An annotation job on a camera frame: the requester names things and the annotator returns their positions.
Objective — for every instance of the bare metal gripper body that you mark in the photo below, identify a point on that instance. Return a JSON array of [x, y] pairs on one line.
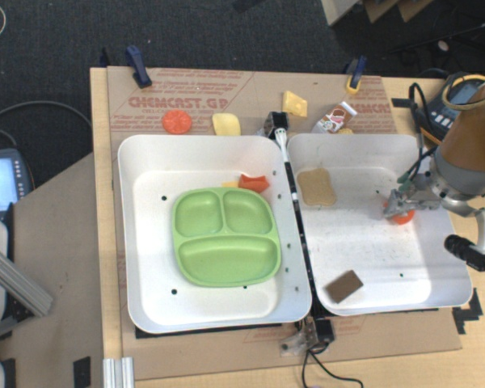
[[423, 190]]

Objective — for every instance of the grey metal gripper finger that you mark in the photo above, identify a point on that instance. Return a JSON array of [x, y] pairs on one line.
[[393, 204], [411, 207]]

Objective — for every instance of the orange round toy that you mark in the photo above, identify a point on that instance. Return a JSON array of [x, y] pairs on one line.
[[404, 218]]

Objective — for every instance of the white plastic tray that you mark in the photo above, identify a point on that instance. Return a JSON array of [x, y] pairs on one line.
[[372, 249], [153, 257]]

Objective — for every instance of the tan bread slice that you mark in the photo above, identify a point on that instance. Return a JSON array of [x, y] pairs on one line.
[[317, 186]]

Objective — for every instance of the small tan biscuit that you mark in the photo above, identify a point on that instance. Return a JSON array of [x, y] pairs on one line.
[[345, 131]]

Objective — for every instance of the brown rectangular biscuit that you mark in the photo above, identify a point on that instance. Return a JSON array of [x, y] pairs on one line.
[[344, 286]]

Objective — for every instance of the thin black and white rod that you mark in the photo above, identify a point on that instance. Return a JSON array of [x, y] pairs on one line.
[[294, 192]]

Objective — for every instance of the white and brown carton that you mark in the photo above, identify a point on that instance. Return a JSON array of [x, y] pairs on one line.
[[334, 119]]

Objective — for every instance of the yellow cheese wedge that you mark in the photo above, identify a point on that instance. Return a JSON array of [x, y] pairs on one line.
[[294, 104]]

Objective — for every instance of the small yellow flat piece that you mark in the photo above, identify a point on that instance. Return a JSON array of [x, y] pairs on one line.
[[229, 184]]

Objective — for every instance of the green divided plate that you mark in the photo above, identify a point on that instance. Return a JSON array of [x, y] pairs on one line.
[[226, 253]]

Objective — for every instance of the pale yellow rounded block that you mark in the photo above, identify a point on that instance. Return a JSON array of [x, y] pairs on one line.
[[226, 124]]

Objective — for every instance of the brown cardboard board red print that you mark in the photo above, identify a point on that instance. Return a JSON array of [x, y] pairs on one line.
[[234, 91]]

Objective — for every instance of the orange round fruit slice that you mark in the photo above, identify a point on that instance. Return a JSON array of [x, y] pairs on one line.
[[177, 121]]

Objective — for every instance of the black cylinder on white bracket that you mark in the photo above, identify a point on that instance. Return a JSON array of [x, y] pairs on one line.
[[460, 247]]

